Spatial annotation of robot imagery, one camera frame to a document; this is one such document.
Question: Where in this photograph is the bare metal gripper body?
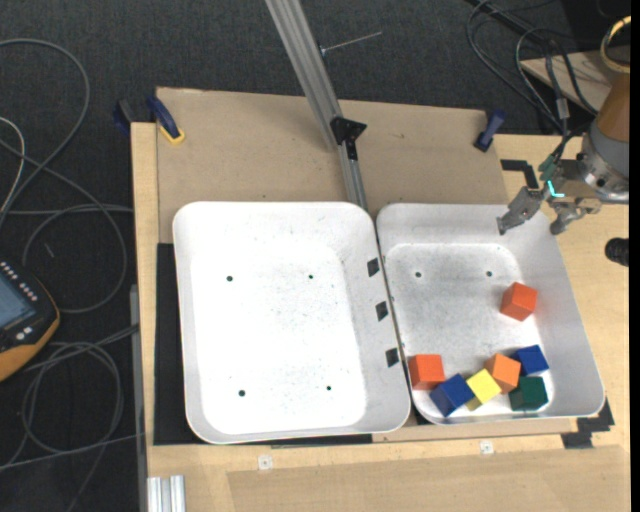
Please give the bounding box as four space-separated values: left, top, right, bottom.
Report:
546 148 631 211

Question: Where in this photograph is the red-orange cube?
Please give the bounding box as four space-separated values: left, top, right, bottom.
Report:
407 353 447 392
499 281 539 323

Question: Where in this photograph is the white plastic tray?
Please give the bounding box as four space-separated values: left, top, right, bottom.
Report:
171 200 413 446
374 201 607 427

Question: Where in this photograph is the blue cube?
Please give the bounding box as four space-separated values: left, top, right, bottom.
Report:
510 344 551 377
428 372 476 418

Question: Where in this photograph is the orange cube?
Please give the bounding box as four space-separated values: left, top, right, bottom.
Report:
483 352 523 395

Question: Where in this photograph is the green cube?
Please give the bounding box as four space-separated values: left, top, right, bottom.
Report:
508 375 550 413

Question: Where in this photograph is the yellow cube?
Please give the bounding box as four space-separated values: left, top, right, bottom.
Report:
464 368 503 412

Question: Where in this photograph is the brown cardboard board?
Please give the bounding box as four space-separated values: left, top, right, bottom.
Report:
154 86 579 444

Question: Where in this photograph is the brown cardboard sheet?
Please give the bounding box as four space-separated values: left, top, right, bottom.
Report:
225 446 631 512

